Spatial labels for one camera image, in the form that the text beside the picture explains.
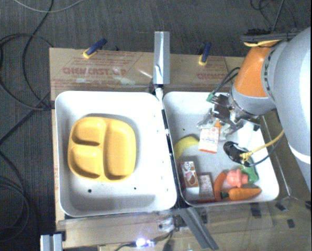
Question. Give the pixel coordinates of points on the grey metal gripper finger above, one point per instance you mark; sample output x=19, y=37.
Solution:
x=207, y=121
x=234, y=128

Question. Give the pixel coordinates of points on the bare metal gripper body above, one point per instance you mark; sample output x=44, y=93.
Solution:
x=224, y=107

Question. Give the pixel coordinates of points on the orange and white carton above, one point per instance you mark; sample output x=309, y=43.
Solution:
x=209, y=140

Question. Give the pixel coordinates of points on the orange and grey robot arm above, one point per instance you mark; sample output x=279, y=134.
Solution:
x=289, y=88

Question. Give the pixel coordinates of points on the white plastic tray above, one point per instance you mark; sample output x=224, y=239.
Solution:
x=190, y=114
x=114, y=200

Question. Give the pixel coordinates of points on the yellow banana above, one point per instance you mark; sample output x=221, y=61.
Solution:
x=183, y=145

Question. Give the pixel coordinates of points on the pink toy figure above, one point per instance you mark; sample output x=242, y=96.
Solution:
x=235, y=178

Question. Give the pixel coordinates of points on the green toy piece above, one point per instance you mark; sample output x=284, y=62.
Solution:
x=251, y=175

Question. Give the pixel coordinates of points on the brown and white carton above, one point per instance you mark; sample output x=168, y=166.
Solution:
x=189, y=175

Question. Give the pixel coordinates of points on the orange sausage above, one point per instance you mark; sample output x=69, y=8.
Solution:
x=218, y=184

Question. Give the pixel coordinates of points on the orange carrot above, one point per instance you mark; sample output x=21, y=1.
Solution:
x=243, y=193

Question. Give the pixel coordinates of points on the pink and white carton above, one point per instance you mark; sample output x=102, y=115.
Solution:
x=206, y=188

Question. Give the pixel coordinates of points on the yellow divided plate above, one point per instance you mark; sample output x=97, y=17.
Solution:
x=119, y=148

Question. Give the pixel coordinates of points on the brown cardboard board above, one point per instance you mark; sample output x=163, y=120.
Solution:
x=106, y=69

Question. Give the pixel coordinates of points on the black cylinder on white bracket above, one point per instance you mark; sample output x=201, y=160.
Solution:
x=233, y=150

